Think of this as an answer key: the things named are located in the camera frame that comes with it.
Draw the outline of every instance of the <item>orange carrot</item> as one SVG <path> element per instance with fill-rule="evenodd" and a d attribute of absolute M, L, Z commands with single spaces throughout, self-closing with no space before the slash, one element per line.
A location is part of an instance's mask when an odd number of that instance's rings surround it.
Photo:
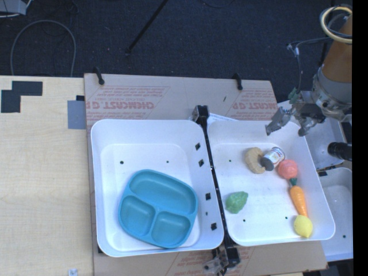
<path fill-rule="evenodd" d="M 298 211 L 298 214 L 302 214 L 303 216 L 308 217 L 303 189 L 297 185 L 293 185 L 290 188 L 290 196 L 292 198 L 294 206 Z"/>

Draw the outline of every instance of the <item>yellow lemon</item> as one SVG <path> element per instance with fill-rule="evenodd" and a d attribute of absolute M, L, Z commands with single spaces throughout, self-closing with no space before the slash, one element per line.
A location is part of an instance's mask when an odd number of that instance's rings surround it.
<path fill-rule="evenodd" d="M 294 229 L 300 236 L 310 237 L 313 231 L 312 221 L 302 214 L 299 214 L 294 221 Z"/>

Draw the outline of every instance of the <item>dark background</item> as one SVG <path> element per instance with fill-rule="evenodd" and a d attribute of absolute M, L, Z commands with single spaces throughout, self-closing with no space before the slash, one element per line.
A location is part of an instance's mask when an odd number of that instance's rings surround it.
<path fill-rule="evenodd" d="M 352 7 L 352 0 L 168 0 L 126 56 L 162 1 L 34 0 L 25 16 L 1 13 L 0 75 L 80 78 L 95 66 L 103 74 L 230 79 L 238 73 L 271 81 L 282 102 L 299 80 L 286 45 L 325 37 L 321 12 Z M 328 47 L 300 49 L 302 90 L 311 89 Z"/>

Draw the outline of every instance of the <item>blue plate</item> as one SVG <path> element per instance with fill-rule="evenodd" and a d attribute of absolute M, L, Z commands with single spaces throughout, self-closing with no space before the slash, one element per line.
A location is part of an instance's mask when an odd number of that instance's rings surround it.
<path fill-rule="evenodd" d="M 197 195 L 188 184 L 161 172 L 141 170 L 124 190 L 118 219 L 131 236 L 175 248 L 190 235 L 197 210 Z"/>

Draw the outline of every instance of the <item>black hook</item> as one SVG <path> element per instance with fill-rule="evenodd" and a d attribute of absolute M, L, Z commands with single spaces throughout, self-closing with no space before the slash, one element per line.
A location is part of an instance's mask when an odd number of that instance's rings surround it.
<path fill-rule="evenodd" d="M 235 73 L 234 76 L 232 76 L 232 79 L 236 80 L 237 82 L 237 89 L 242 91 L 243 86 L 242 86 L 242 80 L 240 78 L 240 75 L 238 73 Z"/>
<path fill-rule="evenodd" d="M 97 75 L 98 83 L 100 85 L 105 84 L 105 80 L 102 79 L 102 75 L 101 75 L 101 72 L 99 71 L 99 68 L 98 67 L 93 67 L 93 73 Z"/>

